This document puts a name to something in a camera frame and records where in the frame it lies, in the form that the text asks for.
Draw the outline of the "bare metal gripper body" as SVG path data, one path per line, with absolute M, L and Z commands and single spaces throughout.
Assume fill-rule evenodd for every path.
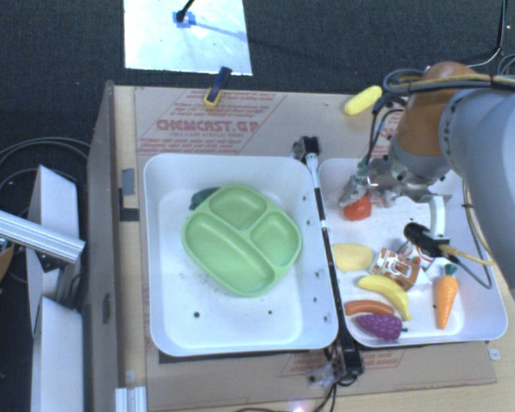
M 380 195 L 383 191 L 394 191 L 398 197 L 408 197 L 415 203 L 428 203 L 433 197 L 449 202 L 450 193 L 430 191 L 437 181 L 412 173 L 397 160 L 374 159 L 367 167 L 367 186 L 370 190 Z

